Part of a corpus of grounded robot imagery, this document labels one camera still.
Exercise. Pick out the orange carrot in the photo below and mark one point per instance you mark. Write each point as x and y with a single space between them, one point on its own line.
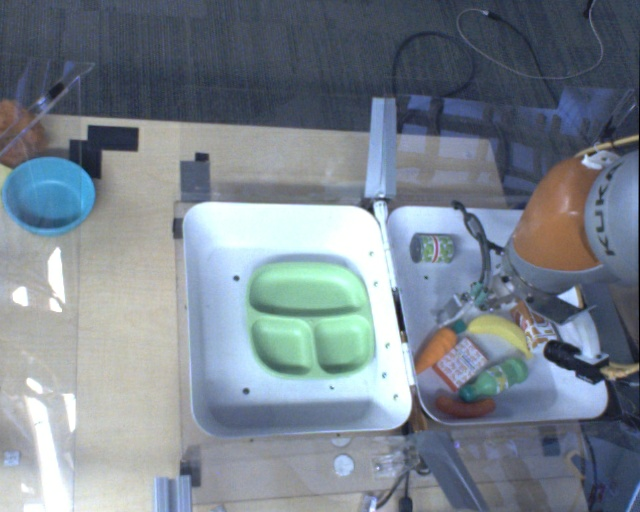
437 347

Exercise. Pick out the small green and white can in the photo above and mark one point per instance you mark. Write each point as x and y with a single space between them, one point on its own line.
432 248

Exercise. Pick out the orange and white packet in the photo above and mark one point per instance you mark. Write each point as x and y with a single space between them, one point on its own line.
537 327

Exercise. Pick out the yellow banana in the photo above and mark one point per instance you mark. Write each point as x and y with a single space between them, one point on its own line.
500 327

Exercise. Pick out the green bottle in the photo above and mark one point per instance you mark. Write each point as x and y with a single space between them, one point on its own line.
492 380

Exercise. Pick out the black cylinder on white bracket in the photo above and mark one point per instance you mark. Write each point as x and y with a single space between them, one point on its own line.
562 353

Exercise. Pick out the green divided plate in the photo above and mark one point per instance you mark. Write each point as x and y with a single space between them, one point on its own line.
310 320

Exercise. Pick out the red sausage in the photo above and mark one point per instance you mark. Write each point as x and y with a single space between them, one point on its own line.
465 407

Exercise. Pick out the brown bread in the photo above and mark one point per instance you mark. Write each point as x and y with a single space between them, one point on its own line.
20 130

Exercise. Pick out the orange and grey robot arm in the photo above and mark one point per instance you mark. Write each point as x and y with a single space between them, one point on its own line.
555 220

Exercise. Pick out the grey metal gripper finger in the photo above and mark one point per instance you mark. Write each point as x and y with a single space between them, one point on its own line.
462 301
451 316

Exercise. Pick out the orange and white carton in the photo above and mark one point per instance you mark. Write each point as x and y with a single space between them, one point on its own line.
457 364

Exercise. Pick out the white plastic tray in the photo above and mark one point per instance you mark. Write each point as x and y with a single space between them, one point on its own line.
550 395
220 320

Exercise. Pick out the blue bowl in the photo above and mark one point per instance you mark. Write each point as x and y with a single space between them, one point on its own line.
47 197

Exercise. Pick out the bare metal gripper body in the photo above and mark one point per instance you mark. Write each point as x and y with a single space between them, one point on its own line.
552 306

